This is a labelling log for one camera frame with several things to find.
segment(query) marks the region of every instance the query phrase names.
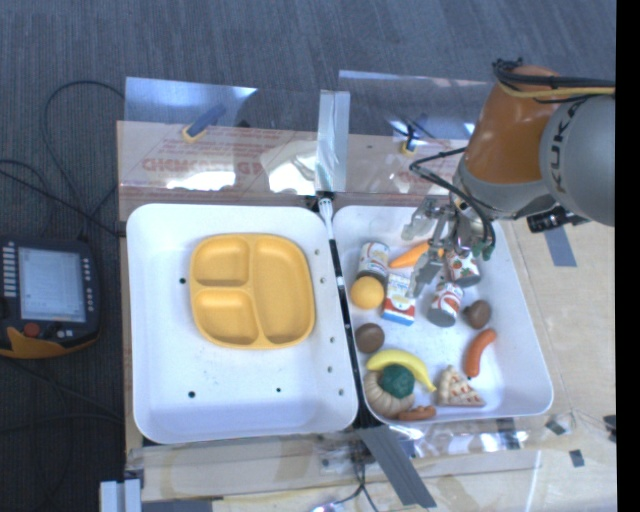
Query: banana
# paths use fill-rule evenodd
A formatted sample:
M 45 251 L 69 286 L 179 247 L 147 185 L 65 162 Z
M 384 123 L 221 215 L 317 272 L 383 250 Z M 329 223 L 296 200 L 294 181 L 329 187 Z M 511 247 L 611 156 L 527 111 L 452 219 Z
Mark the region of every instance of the banana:
M 429 371 L 424 362 L 406 350 L 396 348 L 379 350 L 369 358 L 366 367 L 369 371 L 377 372 L 390 364 L 400 364 L 409 369 L 416 380 L 424 384 L 429 392 L 437 389 L 431 382 Z

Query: black carpet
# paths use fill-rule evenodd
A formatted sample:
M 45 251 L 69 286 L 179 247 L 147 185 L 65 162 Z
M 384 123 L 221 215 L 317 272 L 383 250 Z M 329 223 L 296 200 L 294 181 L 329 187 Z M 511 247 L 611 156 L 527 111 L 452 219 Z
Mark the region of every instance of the black carpet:
M 488 81 L 522 57 L 615 79 L 616 30 L 615 0 L 0 2 L 0 234 L 86 235 L 103 284 L 95 345 L 0 360 L 0 510 L 97 511 L 100 482 L 123 477 L 126 77 L 315 92 L 345 69 Z

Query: hot dog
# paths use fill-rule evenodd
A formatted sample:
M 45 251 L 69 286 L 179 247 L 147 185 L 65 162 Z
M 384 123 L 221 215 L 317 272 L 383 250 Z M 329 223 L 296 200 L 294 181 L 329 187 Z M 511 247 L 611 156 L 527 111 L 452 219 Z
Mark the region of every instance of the hot dog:
M 471 341 L 467 349 L 464 372 L 467 377 L 477 377 L 480 374 L 480 357 L 484 349 L 496 339 L 496 331 L 490 327 L 480 331 Z

